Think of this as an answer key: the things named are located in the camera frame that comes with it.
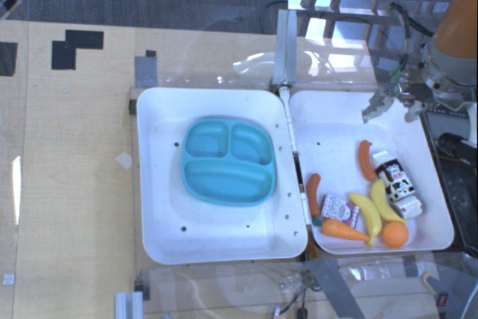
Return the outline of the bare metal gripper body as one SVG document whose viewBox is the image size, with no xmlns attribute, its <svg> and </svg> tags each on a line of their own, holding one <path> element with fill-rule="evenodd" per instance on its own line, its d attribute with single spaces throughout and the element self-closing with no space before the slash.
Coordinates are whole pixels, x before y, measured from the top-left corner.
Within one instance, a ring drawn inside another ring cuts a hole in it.
<svg viewBox="0 0 478 319">
<path fill-rule="evenodd" d="M 402 103 L 413 102 L 419 109 L 440 104 L 451 111 L 460 111 L 477 102 L 477 89 L 440 75 L 423 78 L 420 72 L 403 73 L 397 83 L 396 97 Z"/>
</svg>

